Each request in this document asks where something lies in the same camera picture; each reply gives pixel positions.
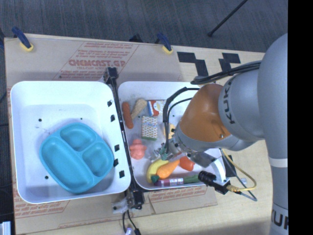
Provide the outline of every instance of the cardboard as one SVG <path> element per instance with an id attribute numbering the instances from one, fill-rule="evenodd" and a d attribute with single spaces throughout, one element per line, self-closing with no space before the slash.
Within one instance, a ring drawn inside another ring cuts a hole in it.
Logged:
<path id="1" fill-rule="evenodd" d="M 166 54 L 161 45 L 79 39 L 26 34 L 34 45 L 32 52 L 20 47 L 19 39 L 5 39 L 5 62 L 9 120 L 11 120 L 10 89 L 25 80 L 86 80 L 103 79 L 107 67 L 117 67 L 118 85 L 124 81 L 191 81 L 197 76 L 197 62 L 182 62 L 179 52 L 193 53 L 195 60 L 206 65 L 209 74 L 221 71 L 223 53 L 235 54 L 240 63 L 261 60 L 263 53 L 173 46 L 174 52 Z M 228 64 L 233 68 L 238 63 Z M 218 81 L 223 84 L 227 79 Z M 12 126 L 10 124 L 11 147 Z M 259 148 L 266 154 L 266 148 Z M 124 194 L 113 194 L 84 199 L 32 205 L 23 201 L 16 187 L 14 150 L 11 149 L 14 211 L 16 234 L 28 234 L 62 228 L 83 227 L 121 220 L 122 214 L 113 214 L 112 203 L 121 201 Z M 162 213 L 213 208 L 218 204 L 211 187 L 199 186 L 167 189 L 144 193 L 142 210 L 132 210 L 133 217 Z"/>

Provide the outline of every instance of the copper-colored robot part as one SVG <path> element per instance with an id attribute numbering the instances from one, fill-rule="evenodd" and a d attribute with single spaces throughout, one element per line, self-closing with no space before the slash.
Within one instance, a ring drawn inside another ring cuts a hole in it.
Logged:
<path id="1" fill-rule="evenodd" d="M 221 121 L 218 109 L 222 88 L 218 84 L 207 84 L 197 91 L 180 121 L 180 128 L 186 136 L 215 142 L 230 135 Z"/>

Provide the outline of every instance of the pink toy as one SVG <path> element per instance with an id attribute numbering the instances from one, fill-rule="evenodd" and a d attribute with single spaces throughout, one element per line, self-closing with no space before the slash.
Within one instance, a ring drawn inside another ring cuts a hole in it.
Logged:
<path id="1" fill-rule="evenodd" d="M 142 159 L 145 155 L 147 147 L 142 144 L 140 139 L 135 139 L 133 144 L 129 146 L 129 150 L 131 151 L 131 157 L 133 159 Z"/>

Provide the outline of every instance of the yellow clamp tip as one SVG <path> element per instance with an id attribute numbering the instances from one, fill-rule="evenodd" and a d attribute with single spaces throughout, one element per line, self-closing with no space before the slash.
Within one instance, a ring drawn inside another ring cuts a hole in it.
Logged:
<path id="1" fill-rule="evenodd" d="M 163 47 L 162 47 L 162 50 L 164 50 L 165 51 L 165 53 L 166 54 L 172 54 L 172 52 L 173 52 L 173 49 L 172 50 L 168 50 L 164 45 L 163 45 Z"/>
<path id="2" fill-rule="evenodd" d="M 30 48 L 27 48 L 25 45 L 22 44 L 22 42 L 20 42 L 20 46 L 21 46 L 24 50 L 26 50 L 26 51 L 28 51 L 28 52 L 31 52 L 31 51 L 34 49 L 34 45 L 33 45 L 33 44 L 30 44 Z"/>

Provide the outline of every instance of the brown sausage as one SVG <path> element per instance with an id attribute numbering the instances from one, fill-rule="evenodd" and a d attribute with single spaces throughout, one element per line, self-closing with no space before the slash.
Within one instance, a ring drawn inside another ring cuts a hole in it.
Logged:
<path id="1" fill-rule="evenodd" d="M 131 115 L 131 108 L 128 102 L 122 103 L 123 118 L 128 129 L 133 129 L 134 123 Z"/>

